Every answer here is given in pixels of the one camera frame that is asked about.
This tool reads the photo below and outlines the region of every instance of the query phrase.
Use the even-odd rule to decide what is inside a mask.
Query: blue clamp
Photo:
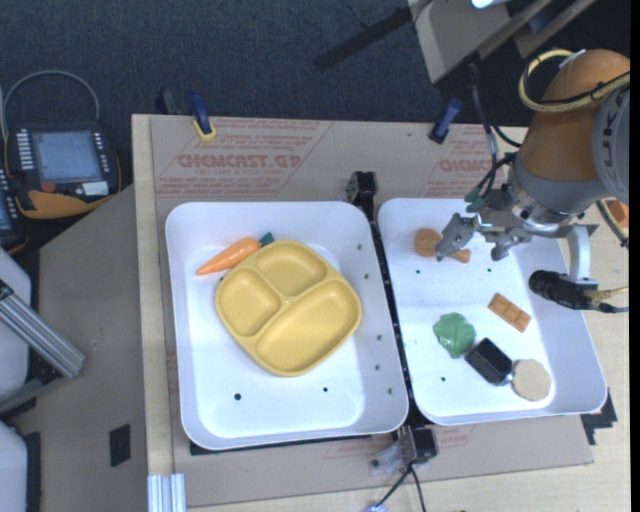
[[[449,125],[458,115],[460,109],[462,109],[462,102],[456,98],[451,98],[445,109],[438,116],[436,124],[431,129],[429,138],[432,141],[437,142],[438,144],[442,144],[444,142],[444,138],[447,136],[447,133],[449,133]]]
[[[191,89],[187,89],[186,97],[194,116],[193,127],[198,133],[200,140],[203,142],[212,141],[216,136],[216,129],[209,121],[209,116],[202,99]]]

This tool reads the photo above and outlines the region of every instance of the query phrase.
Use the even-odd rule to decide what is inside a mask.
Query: yellow bowl
[[[329,357],[358,328],[360,298],[322,256],[280,240],[252,254],[218,285],[220,319],[262,367],[303,374]]]

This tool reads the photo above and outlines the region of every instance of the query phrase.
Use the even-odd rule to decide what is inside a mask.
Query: orange carrot
[[[260,247],[271,243],[272,241],[273,236],[271,233],[267,233],[260,240],[256,240],[251,237],[245,237],[238,240],[202,265],[198,270],[196,270],[196,275],[203,276],[205,274],[211,274],[212,272],[220,272],[221,270],[233,268],[238,263],[251,256],[254,252],[260,249]]]

